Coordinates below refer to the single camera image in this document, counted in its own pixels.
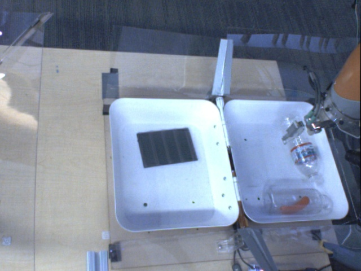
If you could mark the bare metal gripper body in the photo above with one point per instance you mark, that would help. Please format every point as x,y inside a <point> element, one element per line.
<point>324,121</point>

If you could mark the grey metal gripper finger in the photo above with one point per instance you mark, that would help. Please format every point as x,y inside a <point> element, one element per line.
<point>289,137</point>
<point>299,124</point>

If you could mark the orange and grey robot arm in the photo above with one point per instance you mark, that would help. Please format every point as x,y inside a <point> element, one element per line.
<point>348,80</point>

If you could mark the clear bottle with red label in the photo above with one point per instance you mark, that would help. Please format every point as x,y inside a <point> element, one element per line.
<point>306,155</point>

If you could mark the white plastic tray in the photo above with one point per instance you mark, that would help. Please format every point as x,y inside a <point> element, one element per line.
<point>259,165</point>
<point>169,196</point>

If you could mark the clear plastic bottle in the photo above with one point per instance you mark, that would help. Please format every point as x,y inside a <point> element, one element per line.
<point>282,197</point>

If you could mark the orange sausage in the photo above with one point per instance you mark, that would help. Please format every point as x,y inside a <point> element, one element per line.
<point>294,205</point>

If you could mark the black ribbed flat packet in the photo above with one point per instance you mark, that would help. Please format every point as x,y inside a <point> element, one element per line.
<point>167,148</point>

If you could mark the pale wood board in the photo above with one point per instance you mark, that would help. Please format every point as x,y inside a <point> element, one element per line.
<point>169,75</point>

